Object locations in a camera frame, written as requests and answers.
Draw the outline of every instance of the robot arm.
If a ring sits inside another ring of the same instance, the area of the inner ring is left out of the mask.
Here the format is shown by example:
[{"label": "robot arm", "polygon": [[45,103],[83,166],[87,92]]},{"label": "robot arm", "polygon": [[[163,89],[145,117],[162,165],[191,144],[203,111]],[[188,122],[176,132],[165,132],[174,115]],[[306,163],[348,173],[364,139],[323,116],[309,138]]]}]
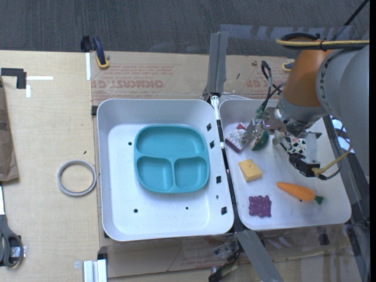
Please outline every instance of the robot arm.
[{"label": "robot arm", "polygon": [[[328,45],[334,49],[325,51],[321,50],[323,43],[326,42],[320,42],[320,49],[300,52],[277,107],[264,111],[263,128],[287,132],[297,138],[312,138],[309,128],[321,117],[332,115],[343,123],[369,178],[369,41],[341,44],[340,49]],[[298,161],[302,160],[290,162],[296,165]],[[302,173],[314,176],[311,169],[317,164],[310,164],[308,159],[300,166],[307,166]]]}]

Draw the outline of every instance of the white tray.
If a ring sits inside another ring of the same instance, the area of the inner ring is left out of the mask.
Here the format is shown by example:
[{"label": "white tray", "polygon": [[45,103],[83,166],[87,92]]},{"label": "white tray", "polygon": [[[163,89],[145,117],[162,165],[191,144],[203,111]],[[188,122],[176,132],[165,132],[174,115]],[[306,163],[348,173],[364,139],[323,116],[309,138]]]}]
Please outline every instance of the white tray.
[{"label": "white tray", "polygon": [[[109,99],[100,104],[97,121],[102,221],[110,238],[133,241],[206,236],[231,229],[234,213],[229,184],[214,109],[207,102]],[[165,194],[140,185],[133,144],[138,131],[153,124],[186,125],[203,135],[210,160],[205,187],[192,193]]]},{"label": "white tray", "polygon": [[[223,136],[227,137],[240,123],[246,126],[256,114],[262,100],[229,99],[220,104],[219,112],[223,127]],[[268,106],[275,106],[276,101],[269,101]],[[310,129],[312,132],[323,133],[317,142],[317,160],[322,167],[332,162],[335,157],[327,136],[323,120],[319,120]],[[274,146],[270,136],[268,145],[259,151],[252,151],[253,142],[236,153],[226,145],[229,168],[234,184],[234,191],[243,224],[253,230],[285,229],[325,224],[345,223],[351,216],[351,206],[341,179],[338,174],[330,180],[322,181],[315,177],[304,177],[288,162],[288,154],[280,146]],[[263,176],[246,182],[238,162],[253,159],[261,169]],[[335,172],[337,165],[328,170]],[[276,182],[298,183],[310,187],[316,195],[323,196],[322,204],[300,202],[295,197],[283,192]],[[249,215],[249,196],[266,196],[271,200],[271,217]]]}]

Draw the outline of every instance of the gray ring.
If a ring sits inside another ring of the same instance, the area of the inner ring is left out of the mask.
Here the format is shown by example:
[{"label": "gray ring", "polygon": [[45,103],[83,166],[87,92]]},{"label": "gray ring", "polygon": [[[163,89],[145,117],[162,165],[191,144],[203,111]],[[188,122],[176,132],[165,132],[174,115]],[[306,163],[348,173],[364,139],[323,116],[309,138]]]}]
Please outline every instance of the gray ring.
[{"label": "gray ring", "polygon": [[[81,191],[81,192],[73,192],[73,191],[70,191],[68,190],[67,188],[65,188],[61,182],[61,176],[62,176],[62,173],[63,171],[70,165],[83,165],[85,166],[86,168],[88,168],[90,170],[90,172],[92,173],[93,175],[93,182],[92,184],[89,186],[89,188],[87,188],[86,190],[84,191]],[[96,173],[95,173],[95,169],[94,169],[94,166],[92,166],[90,163],[88,163],[87,161],[85,160],[70,160],[66,163],[64,163],[59,171],[58,171],[58,186],[60,188],[60,190],[66,194],[66,195],[69,195],[69,196],[84,196],[86,194],[88,194],[90,191],[92,191],[95,187],[95,184],[96,184]]]}]

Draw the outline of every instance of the blue divided plate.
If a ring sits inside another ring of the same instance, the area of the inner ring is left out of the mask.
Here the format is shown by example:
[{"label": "blue divided plate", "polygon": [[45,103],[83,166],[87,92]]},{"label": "blue divided plate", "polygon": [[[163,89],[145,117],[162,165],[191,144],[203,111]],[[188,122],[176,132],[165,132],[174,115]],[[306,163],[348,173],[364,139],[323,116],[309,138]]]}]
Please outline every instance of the blue divided plate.
[{"label": "blue divided plate", "polygon": [[136,135],[135,169],[140,184],[150,191],[197,191],[209,179],[205,139],[188,126],[146,126]]}]

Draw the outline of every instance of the yellow sponge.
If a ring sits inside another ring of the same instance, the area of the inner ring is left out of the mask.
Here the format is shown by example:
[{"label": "yellow sponge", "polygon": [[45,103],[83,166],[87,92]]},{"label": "yellow sponge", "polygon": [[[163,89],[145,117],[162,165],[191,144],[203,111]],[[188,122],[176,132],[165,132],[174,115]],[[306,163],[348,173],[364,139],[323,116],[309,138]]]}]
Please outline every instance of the yellow sponge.
[{"label": "yellow sponge", "polygon": [[252,159],[241,161],[238,164],[247,182],[257,179],[263,175],[263,172],[255,163],[253,163]]}]

